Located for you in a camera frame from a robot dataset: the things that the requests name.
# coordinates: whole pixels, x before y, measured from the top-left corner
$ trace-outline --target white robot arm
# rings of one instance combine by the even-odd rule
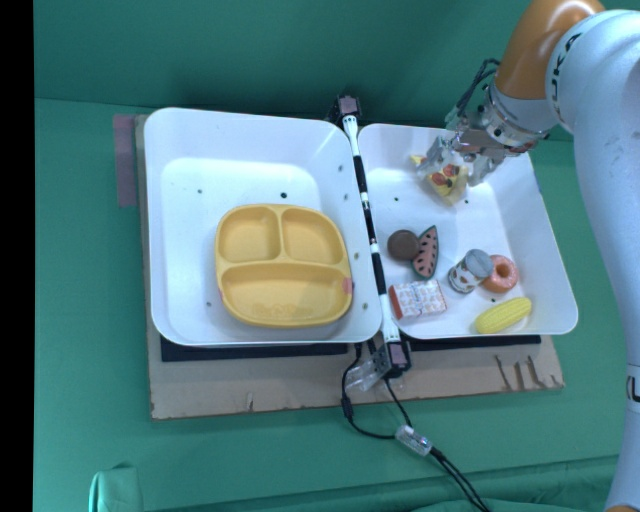
[[[573,134],[576,171],[620,312],[627,349],[627,410],[610,511],[640,510],[640,12],[597,0],[533,0],[509,42],[479,112],[450,114],[452,151],[475,160],[470,185],[506,156],[561,124]],[[607,182],[615,181],[615,196]]]

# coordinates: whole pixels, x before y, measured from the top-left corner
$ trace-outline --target pink donut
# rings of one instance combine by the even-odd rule
[[[482,281],[482,286],[493,293],[505,293],[518,282],[518,269],[506,256],[492,254],[493,272]]]

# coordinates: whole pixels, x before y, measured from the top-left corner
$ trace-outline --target yellow plate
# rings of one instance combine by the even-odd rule
[[[218,224],[215,256],[222,302],[247,324],[324,325],[351,304],[342,235],[319,211],[280,204],[234,208]]]

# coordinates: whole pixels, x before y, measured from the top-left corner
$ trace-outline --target green table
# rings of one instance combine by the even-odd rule
[[[430,460],[357,434],[339,408],[152,422],[139,212],[119,208],[112,118],[36,100],[33,510],[87,509],[94,474],[137,468],[145,510],[400,511],[461,497]],[[555,338],[561,391],[409,402],[482,496],[600,510],[624,411],[624,341],[567,141],[532,152],[578,302]],[[364,426],[393,431],[381,404]]]

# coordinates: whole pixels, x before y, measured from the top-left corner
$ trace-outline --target watermelon slice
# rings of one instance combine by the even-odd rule
[[[411,260],[411,266],[424,279],[433,277],[438,263],[438,230],[431,226],[419,237],[420,250]]]

